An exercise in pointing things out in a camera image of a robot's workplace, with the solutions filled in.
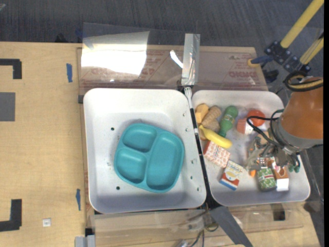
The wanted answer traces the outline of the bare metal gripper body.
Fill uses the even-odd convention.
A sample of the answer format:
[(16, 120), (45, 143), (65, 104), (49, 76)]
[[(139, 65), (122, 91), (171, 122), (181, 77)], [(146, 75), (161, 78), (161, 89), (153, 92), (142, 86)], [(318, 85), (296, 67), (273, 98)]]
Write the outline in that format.
[(285, 149), (279, 148), (277, 145), (270, 144), (266, 156), (268, 158), (273, 157), (276, 165), (279, 167), (296, 166), (296, 157), (289, 154)]

